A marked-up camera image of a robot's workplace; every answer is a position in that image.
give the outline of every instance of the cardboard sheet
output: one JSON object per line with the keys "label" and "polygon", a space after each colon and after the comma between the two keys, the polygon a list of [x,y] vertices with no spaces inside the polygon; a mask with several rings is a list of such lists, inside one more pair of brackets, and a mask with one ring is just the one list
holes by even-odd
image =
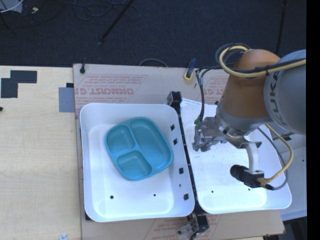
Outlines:
{"label": "cardboard sheet", "polygon": [[[186,81],[186,68],[86,64],[73,65],[77,148],[79,166],[81,227],[83,240],[179,240],[177,228],[188,221],[185,217],[128,220],[98,223],[86,219],[84,209],[82,147],[79,114],[88,103],[163,104],[170,92],[201,102],[197,79]],[[228,74],[211,70],[204,77],[205,103],[214,104],[224,91]],[[208,214],[210,228],[196,239],[226,240],[284,233],[278,210]]]}

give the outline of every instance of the black pole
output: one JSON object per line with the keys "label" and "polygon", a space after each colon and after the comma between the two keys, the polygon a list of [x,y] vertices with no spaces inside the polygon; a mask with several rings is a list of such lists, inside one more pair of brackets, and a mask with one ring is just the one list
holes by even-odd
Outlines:
{"label": "black pole", "polygon": [[284,28],[285,12],[286,12],[287,7],[288,7],[287,0],[283,0],[280,29],[279,29],[278,40],[277,40],[276,49],[275,49],[276,55],[279,53],[279,47],[280,47],[280,42],[281,42],[281,38],[282,38],[282,31]]}
{"label": "black pole", "polygon": [[120,14],[118,15],[118,17],[115,19],[115,21],[111,24],[111,26],[109,27],[109,29],[105,32],[105,34],[101,37],[100,41],[98,42],[98,45],[101,45],[104,41],[105,38],[107,37],[107,35],[111,32],[111,30],[115,27],[115,25],[118,23],[118,21],[121,19],[121,17],[125,14],[125,12],[127,11],[127,9],[129,8],[129,6],[133,3],[134,0],[130,0],[125,8],[120,12]]}

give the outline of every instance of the blue plate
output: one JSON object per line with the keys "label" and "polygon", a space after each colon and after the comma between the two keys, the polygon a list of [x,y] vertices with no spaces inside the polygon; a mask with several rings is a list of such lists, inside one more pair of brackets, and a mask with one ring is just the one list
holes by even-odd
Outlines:
{"label": "blue plate", "polygon": [[105,146],[119,172],[131,181],[151,177],[173,160],[166,137],[146,117],[135,117],[112,127],[105,135]]}

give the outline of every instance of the yellow and blue tool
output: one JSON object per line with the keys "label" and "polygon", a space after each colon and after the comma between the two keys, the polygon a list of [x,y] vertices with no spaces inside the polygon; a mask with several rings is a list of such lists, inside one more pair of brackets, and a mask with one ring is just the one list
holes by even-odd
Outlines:
{"label": "yellow and blue tool", "polygon": [[190,61],[188,62],[187,66],[186,66],[186,68],[188,68],[188,70],[185,72],[185,74],[183,76],[183,78],[185,80],[190,81],[192,79],[196,63],[197,63],[197,59],[195,59],[195,58],[190,59]]}

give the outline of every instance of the yellow cable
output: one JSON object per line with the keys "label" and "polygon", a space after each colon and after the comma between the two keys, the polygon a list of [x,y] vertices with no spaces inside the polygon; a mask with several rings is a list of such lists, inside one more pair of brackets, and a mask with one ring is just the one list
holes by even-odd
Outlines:
{"label": "yellow cable", "polygon": [[[224,71],[226,71],[227,73],[229,73],[230,75],[234,75],[236,77],[240,77],[240,78],[255,78],[255,77],[261,77],[261,76],[265,76],[266,72],[261,71],[261,72],[255,72],[255,73],[240,73],[240,72],[235,72],[232,69],[230,69],[229,67],[226,66],[226,64],[223,62],[223,57],[226,54],[226,52],[228,51],[232,51],[232,50],[243,50],[243,51],[248,51],[248,48],[246,48],[245,46],[242,45],[235,45],[235,46],[231,46],[228,47],[226,49],[224,49],[220,55],[219,55],[219,63],[221,65],[221,67],[223,68]],[[274,72],[278,72],[278,71],[283,71],[283,70],[289,70],[295,67],[299,67],[302,65],[306,64],[306,59],[303,59],[301,61],[298,62],[294,62],[291,64],[287,64],[284,66],[279,66],[279,67],[275,67],[272,69],[268,69],[268,73],[274,73]]]}
{"label": "yellow cable", "polygon": [[288,148],[290,151],[290,157],[288,162],[285,164],[285,166],[279,170],[275,175],[273,175],[270,178],[257,178],[257,181],[259,181],[261,183],[262,186],[265,186],[266,184],[270,183],[271,181],[273,181],[276,177],[278,177],[279,175],[281,175],[285,170],[288,169],[288,167],[290,166],[290,164],[292,163],[293,159],[294,159],[294,150],[292,149],[292,147],[289,145],[288,142],[286,142],[286,140],[284,138],[282,138],[269,124],[265,125],[274,135],[276,135]]}

